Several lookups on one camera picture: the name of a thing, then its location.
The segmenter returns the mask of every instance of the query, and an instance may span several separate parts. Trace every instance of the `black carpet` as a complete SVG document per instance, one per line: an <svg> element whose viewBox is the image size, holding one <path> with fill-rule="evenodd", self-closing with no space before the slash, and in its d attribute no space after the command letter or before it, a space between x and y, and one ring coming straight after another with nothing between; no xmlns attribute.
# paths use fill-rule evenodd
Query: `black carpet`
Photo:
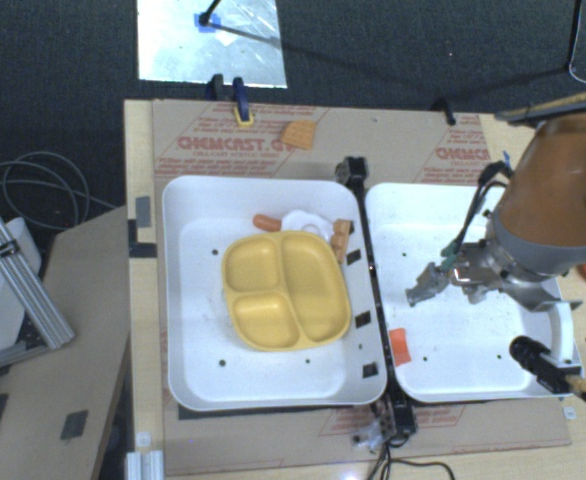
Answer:
<svg viewBox="0 0 586 480"><path fill-rule="evenodd" d="M249 97L428 109L443 96L493 112L580 92L563 71L573 3L277 0L289 88ZM0 161L54 151L96 196L124 202L123 100L204 96L137 79L136 18L136 0L0 0ZM575 65L586 78L586 0ZM29 211L55 211L57 196L22 191Z"/></svg>

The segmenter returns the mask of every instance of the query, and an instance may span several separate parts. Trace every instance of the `white bracket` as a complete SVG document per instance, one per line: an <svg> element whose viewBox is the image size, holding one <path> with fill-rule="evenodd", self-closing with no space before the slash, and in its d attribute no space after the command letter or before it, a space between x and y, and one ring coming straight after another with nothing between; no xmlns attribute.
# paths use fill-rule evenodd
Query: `white bracket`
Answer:
<svg viewBox="0 0 586 480"><path fill-rule="evenodd" d="M126 480L164 480L164 453L160 450L127 453L125 471Z"/></svg>

